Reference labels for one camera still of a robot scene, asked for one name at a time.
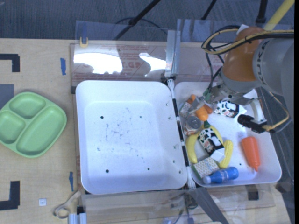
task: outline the divided green plate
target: divided green plate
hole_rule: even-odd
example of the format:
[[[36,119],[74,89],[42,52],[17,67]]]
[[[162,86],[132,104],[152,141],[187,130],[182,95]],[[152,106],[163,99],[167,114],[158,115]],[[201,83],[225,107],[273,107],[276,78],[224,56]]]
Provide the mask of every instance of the divided green plate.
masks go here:
[[[65,112],[33,92],[22,92],[0,110],[0,143],[16,153],[35,158],[44,154],[66,125]]]

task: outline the yellow pole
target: yellow pole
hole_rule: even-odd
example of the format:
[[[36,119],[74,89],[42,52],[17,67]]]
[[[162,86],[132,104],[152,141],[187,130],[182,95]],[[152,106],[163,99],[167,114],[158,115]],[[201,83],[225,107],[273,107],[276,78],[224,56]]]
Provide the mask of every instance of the yellow pole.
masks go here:
[[[264,29],[267,31],[273,30],[275,26],[279,23],[279,21],[283,18],[283,16],[287,13],[287,11],[293,6],[294,2],[295,0],[284,0],[284,2],[277,9],[275,14],[264,26]]]

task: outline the table surface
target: table surface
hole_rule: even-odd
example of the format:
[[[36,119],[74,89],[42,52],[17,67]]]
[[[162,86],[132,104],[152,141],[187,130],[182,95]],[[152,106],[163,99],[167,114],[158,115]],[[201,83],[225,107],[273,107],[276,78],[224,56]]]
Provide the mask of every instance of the table surface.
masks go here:
[[[18,54],[21,58],[20,72],[12,72],[11,61],[0,60],[0,84],[14,84],[15,95],[23,91],[36,92],[56,103],[67,115],[66,127],[56,143],[38,158],[20,156],[0,145],[2,167],[0,201],[9,199],[11,181],[20,181],[21,184],[18,209],[1,210],[1,223],[18,224],[20,221],[23,224],[67,223],[67,219],[55,217],[53,210],[74,193],[69,181],[70,172],[73,172],[74,190],[77,190],[79,181],[74,118],[76,107],[73,102],[74,95],[71,94],[70,44],[74,42],[74,40],[0,39],[1,54]],[[61,58],[66,61],[65,75],[61,71]],[[235,210],[223,208],[225,217],[232,223],[290,223],[281,194],[274,188],[274,184],[269,187],[272,205],[240,210],[236,203]],[[216,190],[211,191],[212,198],[219,202],[221,199],[217,199],[216,193]],[[39,206],[40,198],[46,198],[45,206]],[[70,211],[75,212],[76,207],[77,203],[73,202]],[[194,214],[194,220],[196,223],[211,222],[203,213]],[[159,222],[146,220],[142,223]]]

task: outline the white bottle cap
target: white bottle cap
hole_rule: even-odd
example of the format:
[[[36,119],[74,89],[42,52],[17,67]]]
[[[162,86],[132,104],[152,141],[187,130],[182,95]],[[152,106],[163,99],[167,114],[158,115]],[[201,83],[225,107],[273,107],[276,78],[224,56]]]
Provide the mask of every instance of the white bottle cap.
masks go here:
[[[211,177],[210,176],[204,176],[203,180],[202,180],[205,184],[209,184],[211,183]]]

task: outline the blue bottle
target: blue bottle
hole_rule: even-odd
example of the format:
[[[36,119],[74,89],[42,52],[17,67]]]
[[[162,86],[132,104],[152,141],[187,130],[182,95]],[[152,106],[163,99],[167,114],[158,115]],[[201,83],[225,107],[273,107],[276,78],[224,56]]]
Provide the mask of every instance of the blue bottle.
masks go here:
[[[226,169],[220,169],[212,173],[209,176],[203,178],[205,184],[214,183],[223,183],[228,180],[236,179],[239,176],[239,172],[235,167],[229,167]]]

